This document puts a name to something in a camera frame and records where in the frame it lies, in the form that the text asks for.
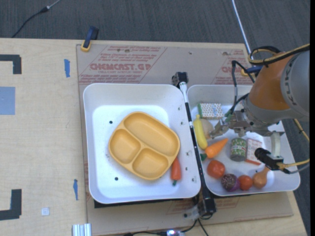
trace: can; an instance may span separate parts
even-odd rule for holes
[[[242,138],[234,138],[231,141],[230,159],[236,162],[245,161],[246,159],[246,140]]]

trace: red tomato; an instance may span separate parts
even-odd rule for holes
[[[207,173],[209,176],[214,177],[216,179],[220,178],[224,175],[225,166],[218,160],[211,160],[208,167]]]
[[[241,175],[238,177],[239,182],[241,183],[240,189],[247,191],[252,187],[252,178],[248,175]]]

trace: white square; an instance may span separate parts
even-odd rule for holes
[[[49,207],[45,207],[41,209],[41,215],[42,216],[48,216],[50,214]]]

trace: toy carrot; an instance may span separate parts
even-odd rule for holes
[[[207,157],[208,158],[215,157],[217,154],[220,153],[220,151],[226,145],[227,141],[228,141],[228,138],[224,138],[224,139],[222,139],[220,141],[217,141],[214,144],[211,144],[211,145],[207,146],[206,149],[205,149],[205,154],[201,154],[201,160],[203,161]]]
[[[181,165],[178,158],[176,157],[172,164],[171,179],[174,180],[173,185],[175,186],[177,181],[182,178]]]

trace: white tray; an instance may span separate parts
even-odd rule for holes
[[[89,188],[103,204],[190,198],[201,183],[184,98],[172,85],[92,84],[83,93]],[[117,163],[108,141],[122,119],[142,111],[171,128],[179,137],[182,179],[175,186],[170,169],[158,180],[137,177]]]
[[[248,93],[251,89],[251,86],[238,86],[239,97]],[[189,107],[191,112],[192,120],[195,119],[196,114],[198,114],[198,103],[221,103],[222,110],[226,113],[232,106],[234,100],[234,86],[217,86],[217,85],[195,85],[188,89],[188,100]],[[242,105],[239,104],[236,110],[242,108]],[[215,126],[218,121],[210,121],[213,126]],[[284,131],[283,125],[280,122],[278,125],[272,125],[269,127],[271,131]],[[249,175],[253,176],[256,171],[261,171],[264,168],[264,164],[256,166],[248,162],[235,162],[232,161],[230,157],[230,146],[231,139],[237,138],[238,135],[235,134],[233,130],[229,130],[223,136],[216,137],[215,140],[221,140],[222,138],[227,137],[229,142],[223,148],[222,152],[215,157],[216,160],[222,162],[226,167],[226,173],[232,173],[236,176],[240,175]],[[262,147],[267,150],[271,150],[271,140],[267,137],[262,137],[256,133],[247,132],[246,136],[242,137],[243,139],[251,138],[259,140],[262,142]],[[285,134],[281,136],[281,156],[284,157],[284,163],[294,162],[294,158],[287,141]],[[234,192],[227,192],[223,189],[221,181],[210,177],[207,174],[207,166],[210,160],[206,159],[202,162],[202,167],[205,175],[205,181],[208,189],[215,195],[218,196],[237,196],[237,195],[248,195],[248,194],[257,194],[257,193],[268,193],[268,192],[279,192],[279,191],[291,191],[295,190],[300,185],[300,175],[299,173],[295,174],[285,174],[281,171],[269,171],[267,175],[267,185],[262,189],[257,189],[252,187],[248,191],[237,190]],[[296,167],[288,168],[290,171],[294,171]]]

